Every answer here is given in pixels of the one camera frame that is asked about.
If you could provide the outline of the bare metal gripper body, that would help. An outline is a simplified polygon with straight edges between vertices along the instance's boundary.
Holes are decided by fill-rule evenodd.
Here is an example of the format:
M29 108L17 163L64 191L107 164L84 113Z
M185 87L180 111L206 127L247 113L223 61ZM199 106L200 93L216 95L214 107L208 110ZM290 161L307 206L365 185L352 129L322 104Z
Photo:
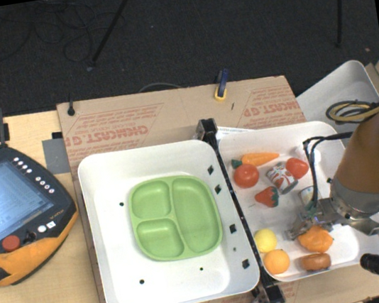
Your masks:
M332 198L319 199L316 204L309 202L305 209L313 226L322 227L324 230L333 231L334 226L348 226L350 218L339 213L334 206Z

